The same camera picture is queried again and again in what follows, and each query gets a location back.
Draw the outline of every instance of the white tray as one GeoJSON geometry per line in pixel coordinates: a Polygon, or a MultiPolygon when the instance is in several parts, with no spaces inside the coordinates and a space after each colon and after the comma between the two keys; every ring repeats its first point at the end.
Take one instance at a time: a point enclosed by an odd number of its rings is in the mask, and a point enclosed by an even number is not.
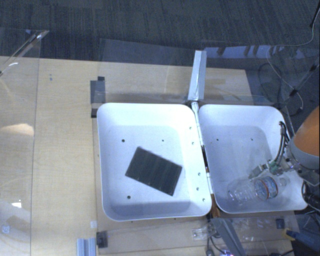
{"type": "Polygon", "coordinates": [[[302,210],[303,180],[295,171],[283,193],[267,201],[239,205],[227,194],[227,185],[249,176],[251,170],[274,159],[280,144],[282,114],[270,106],[213,105],[199,110],[199,122],[217,205],[226,213],[302,210]]]}
{"type": "Polygon", "coordinates": [[[204,216],[212,206],[195,115],[180,104],[107,103],[97,112],[102,206],[115,221],[204,216]],[[182,166],[173,196],[125,176],[137,147],[182,166]]]}

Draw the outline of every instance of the plastic bottle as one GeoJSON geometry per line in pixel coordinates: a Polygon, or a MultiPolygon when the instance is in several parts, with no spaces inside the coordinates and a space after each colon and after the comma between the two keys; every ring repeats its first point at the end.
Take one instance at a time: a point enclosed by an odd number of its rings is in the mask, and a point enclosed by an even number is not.
{"type": "Polygon", "coordinates": [[[251,200],[266,201],[280,194],[289,179],[284,176],[263,176],[252,180],[236,179],[229,183],[227,192],[233,201],[243,204],[251,200]]]}

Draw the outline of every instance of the black sponge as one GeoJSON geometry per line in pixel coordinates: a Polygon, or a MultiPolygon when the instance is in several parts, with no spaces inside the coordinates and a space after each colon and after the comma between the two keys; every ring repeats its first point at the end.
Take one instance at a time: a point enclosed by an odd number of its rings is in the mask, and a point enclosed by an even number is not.
{"type": "Polygon", "coordinates": [[[137,147],[125,175],[173,196],[182,166],[137,147]]]}

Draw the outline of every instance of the bottle label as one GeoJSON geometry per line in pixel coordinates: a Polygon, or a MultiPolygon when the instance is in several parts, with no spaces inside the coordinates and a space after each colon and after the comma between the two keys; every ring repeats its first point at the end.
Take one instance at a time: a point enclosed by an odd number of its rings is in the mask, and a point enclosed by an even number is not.
{"type": "Polygon", "coordinates": [[[278,194],[278,186],[276,181],[270,176],[256,179],[254,188],[258,198],[267,200],[275,198],[278,194]]]}

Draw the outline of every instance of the metal bracket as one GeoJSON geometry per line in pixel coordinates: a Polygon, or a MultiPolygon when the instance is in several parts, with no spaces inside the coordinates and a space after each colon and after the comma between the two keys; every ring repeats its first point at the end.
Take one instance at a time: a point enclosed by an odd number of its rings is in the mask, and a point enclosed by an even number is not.
{"type": "Polygon", "coordinates": [[[203,100],[205,96],[207,52],[196,50],[194,54],[192,75],[188,93],[189,101],[203,100]]]}
{"type": "Polygon", "coordinates": [[[79,238],[76,246],[77,256],[96,256],[96,239],[94,237],[89,239],[79,238]]]}
{"type": "Polygon", "coordinates": [[[225,245],[234,256],[246,256],[245,250],[236,234],[231,221],[222,218],[211,219],[215,230],[221,235],[225,245]]]}
{"type": "Polygon", "coordinates": [[[101,231],[96,233],[96,245],[98,246],[98,248],[108,247],[107,231],[101,231]]]}
{"type": "Polygon", "coordinates": [[[106,81],[103,76],[98,80],[90,81],[91,118],[97,117],[98,108],[106,103],[106,81]]]}

